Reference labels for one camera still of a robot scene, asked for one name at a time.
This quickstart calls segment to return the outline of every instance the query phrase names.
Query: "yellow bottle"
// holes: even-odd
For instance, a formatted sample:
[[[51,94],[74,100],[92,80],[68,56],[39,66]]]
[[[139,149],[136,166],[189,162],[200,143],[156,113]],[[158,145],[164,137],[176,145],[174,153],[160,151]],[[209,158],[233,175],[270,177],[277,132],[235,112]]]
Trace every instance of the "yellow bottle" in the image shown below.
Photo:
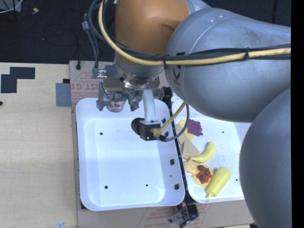
[[[217,196],[219,191],[221,191],[226,185],[230,177],[231,172],[228,169],[225,167],[219,167],[207,187],[208,199],[210,199],[211,196]]]

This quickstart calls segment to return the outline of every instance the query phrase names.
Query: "white cable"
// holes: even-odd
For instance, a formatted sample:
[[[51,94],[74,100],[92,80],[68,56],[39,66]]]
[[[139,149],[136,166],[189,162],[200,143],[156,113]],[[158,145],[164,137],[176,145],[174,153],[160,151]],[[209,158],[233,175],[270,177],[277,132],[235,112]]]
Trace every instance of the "white cable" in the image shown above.
[[[15,8],[11,8],[11,9],[8,9],[8,10],[5,10],[5,11],[1,11],[1,13],[7,13],[7,12],[10,12],[10,11],[13,11],[14,9],[16,9],[21,3],[23,2],[23,0],[20,0],[20,2],[15,6]]]

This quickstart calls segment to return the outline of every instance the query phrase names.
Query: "white plate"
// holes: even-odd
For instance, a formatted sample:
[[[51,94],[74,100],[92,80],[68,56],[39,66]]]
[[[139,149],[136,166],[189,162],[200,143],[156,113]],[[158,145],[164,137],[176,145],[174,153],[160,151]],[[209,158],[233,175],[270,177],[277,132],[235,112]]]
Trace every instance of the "white plate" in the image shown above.
[[[172,104],[173,113],[182,104],[182,100],[176,99]],[[186,119],[186,108],[175,119],[178,124],[180,119]],[[191,173],[186,172],[189,194],[199,203],[222,202],[231,200],[243,200],[244,195],[240,185],[238,162],[242,142],[251,123],[234,123],[210,118],[198,113],[190,106],[190,119],[200,122],[202,127],[201,136],[194,136],[192,143],[200,153],[205,151],[208,142],[215,144],[215,154],[205,164],[215,173],[218,167],[226,167],[230,170],[232,176],[218,193],[217,196],[207,198],[205,187],[201,187],[194,182]]]
[[[126,104],[113,113],[99,111],[96,100],[76,106],[83,205],[102,211],[180,204],[185,188],[175,142],[145,141],[131,129],[134,118],[144,117],[143,102],[134,112]],[[155,100],[155,108],[158,121],[170,118],[164,102]],[[173,135],[171,125],[166,131]]]

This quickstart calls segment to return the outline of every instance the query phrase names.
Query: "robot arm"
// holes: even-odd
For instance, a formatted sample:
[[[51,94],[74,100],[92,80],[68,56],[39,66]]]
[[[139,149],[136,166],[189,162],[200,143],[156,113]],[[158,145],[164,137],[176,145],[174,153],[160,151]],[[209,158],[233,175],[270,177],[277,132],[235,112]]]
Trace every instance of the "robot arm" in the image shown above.
[[[115,55],[114,67],[93,70],[103,78],[97,107],[115,111],[109,106],[128,100],[136,110],[144,99],[146,119],[138,121],[149,125],[164,70],[174,93],[198,112],[252,123],[239,163],[245,200],[259,228],[291,227],[291,28],[200,0],[117,0],[110,38],[104,4],[101,39]]]

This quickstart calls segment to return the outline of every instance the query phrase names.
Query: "yellow banana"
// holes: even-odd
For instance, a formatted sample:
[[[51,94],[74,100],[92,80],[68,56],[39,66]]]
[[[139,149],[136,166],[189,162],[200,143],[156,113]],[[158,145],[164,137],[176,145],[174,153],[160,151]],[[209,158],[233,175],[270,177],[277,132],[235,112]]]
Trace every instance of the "yellow banana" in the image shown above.
[[[208,143],[206,150],[202,154],[195,157],[190,157],[190,160],[195,161],[197,163],[204,163],[213,157],[214,152],[215,152],[215,146],[214,143],[211,141]]]

